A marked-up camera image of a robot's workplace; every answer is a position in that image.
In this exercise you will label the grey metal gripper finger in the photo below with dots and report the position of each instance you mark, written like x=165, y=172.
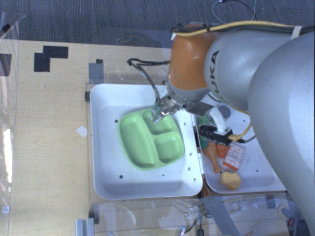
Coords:
x=164, y=116
x=155, y=118

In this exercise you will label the black cylinder on white bracket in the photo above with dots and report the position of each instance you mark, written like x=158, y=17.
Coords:
x=216, y=134

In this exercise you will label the orange and white carton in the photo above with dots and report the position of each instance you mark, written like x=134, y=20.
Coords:
x=233, y=157

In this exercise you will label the white plastic tray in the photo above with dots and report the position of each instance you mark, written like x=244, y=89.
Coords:
x=110, y=156
x=256, y=156

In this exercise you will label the orange toy chicken drumstick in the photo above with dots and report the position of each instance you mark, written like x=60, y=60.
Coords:
x=211, y=154

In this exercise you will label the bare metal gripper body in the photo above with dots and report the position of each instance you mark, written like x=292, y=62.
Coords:
x=172, y=104

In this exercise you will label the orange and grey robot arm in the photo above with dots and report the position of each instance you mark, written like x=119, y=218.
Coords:
x=246, y=87

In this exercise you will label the yellow toy bread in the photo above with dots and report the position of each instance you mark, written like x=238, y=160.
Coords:
x=230, y=180

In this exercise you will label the green divided plate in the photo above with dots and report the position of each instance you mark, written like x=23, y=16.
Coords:
x=137, y=141

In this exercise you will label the green toy vegetable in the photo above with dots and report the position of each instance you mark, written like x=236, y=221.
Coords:
x=202, y=142

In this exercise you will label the orange toy carrot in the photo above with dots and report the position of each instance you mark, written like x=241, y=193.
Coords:
x=222, y=151

